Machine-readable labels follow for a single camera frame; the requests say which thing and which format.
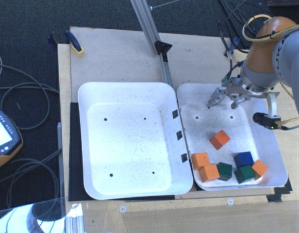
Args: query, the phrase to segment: blue block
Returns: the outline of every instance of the blue block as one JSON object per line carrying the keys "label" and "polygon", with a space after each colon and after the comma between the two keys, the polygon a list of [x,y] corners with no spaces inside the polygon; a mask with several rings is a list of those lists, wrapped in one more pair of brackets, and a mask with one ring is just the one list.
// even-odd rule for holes
{"label": "blue block", "polygon": [[251,152],[241,152],[234,156],[237,168],[247,165],[253,165],[254,161],[251,155]]}

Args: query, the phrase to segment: orange block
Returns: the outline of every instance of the orange block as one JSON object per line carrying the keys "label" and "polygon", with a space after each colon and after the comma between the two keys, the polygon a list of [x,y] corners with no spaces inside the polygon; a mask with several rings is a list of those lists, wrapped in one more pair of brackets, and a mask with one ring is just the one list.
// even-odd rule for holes
{"label": "orange block", "polygon": [[199,170],[203,166],[210,164],[208,154],[204,153],[195,153],[192,157],[192,163],[194,170]]}
{"label": "orange block", "polygon": [[199,174],[202,182],[213,181],[220,177],[217,166],[215,164],[209,166],[203,166],[199,170]]}
{"label": "orange block", "polygon": [[252,165],[252,169],[255,173],[255,180],[257,180],[258,178],[260,178],[268,169],[268,167],[261,161],[261,160],[257,160],[253,165]]}
{"label": "orange block", "polygon": [[221,130],[210,139],[210,142],[217,150],[219,150],[229,140],[229,136],[225,133],[225,131]]}

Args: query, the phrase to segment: cube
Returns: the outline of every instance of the cube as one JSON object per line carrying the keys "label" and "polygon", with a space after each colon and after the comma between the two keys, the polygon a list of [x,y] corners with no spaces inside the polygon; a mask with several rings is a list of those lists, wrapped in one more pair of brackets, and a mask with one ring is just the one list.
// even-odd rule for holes
{"label": "cube", "polygon": [[193,169],[199,170],[203,166],[208,166],[210,164],[210,160],[208,154],[204,153],[195,153],[192,157]]}
{"label": "cube", "polygon": [[202,182],[213,181],[219,178],[218,169],[215,164],[203,166],[199,170],[199,174]]}
{"label": "cube", "polygon": [[230,164],[220,162],[217,165],[218,173],[219,173],[219,180],[227,181],[233,175],[233,167]]}
{"label": "cube", "polygon": [[254,161],[251,152],[240,152],[236,154],[233,159],[235,160],[237,168],[247,165],[253,165]]}
{"label": "cube", "polygon": [[255,173],[250,165],[242,166],[239,169],[237,169],[234,173],[239,184],[241,184],[244,181],[249,181],[255,178]]}
{"label": "cube", "polygon": [[225,133],[225,131],[221,130],[210,139],[210,142],[216,148],[216,150],[219,150],[229,140],[229,136]]}
{"label": "cube", "polygon": [[268,167],[261,161],[261,160],[257,160],[253,165],[252,165],[252,169],[255,173],[255,180],[257,180],[258,178],[260,178],[268,169]]}

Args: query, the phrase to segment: black floor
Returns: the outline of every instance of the black floor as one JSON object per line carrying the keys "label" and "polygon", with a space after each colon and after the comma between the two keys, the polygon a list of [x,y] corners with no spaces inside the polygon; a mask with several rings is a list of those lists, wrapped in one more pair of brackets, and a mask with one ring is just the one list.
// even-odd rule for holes
{"label": "black floor", "polygon": [[[157,6],[173,0],[147,0]],[[241,0],[226,0],[232,8]],[[247,20],[256,14],[290,17],[299,23],[299,6],[270,10],[264,0],[247,0],[237,11],[238,17]],[[157,29],[162,33],[182,33],[220,36],[217,23],[226,19],[218,0],[180,0],[159,7],[152,12]],[[243,23],[235,22],[239,30]],[[32,75],[38,82],[56,90],[58,85],[57,53],[49,46],[53,33],[58,43],[66,43],[65,30],[70,26],[141,30],[130,0],[0,0],[0,57],[3,64]],[[14,86],[31,80],[22,74],[3,69],[0,87]],[[39,124],[47,115],[47,100],[37,89],[17,89],[4,97],[0,89],[2,110],[21,128]],[[44,123],[32,130],[21,130],[24,146],[13,160],[32,158],[42,160],[58,149],[57,124],[60,122],[59,96],[47,92],[50,111]],[[9,162],[0,168],[0,181],[16,174],[26,161]],[[58,175],[57,158],[47,165]],[[26,173],[15,181],[11,194],[11,178],[0,182],[0,210],[28,203],[50,200],[56,196],[50,172],[44,167]]]}

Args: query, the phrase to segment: black clamp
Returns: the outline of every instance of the black clamp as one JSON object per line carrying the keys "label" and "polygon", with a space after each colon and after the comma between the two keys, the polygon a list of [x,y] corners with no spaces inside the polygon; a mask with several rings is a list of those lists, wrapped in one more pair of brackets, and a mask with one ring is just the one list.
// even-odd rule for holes
{"label": "black clamp", "polygon": [[165,43],[165,42],[156,41],[155,42],[155,47],[156,47],[157,54],[158,55],[162,54],[163,61],[168,62],[167,52],[170,50],[172,45],[168,44],[168,43]]}

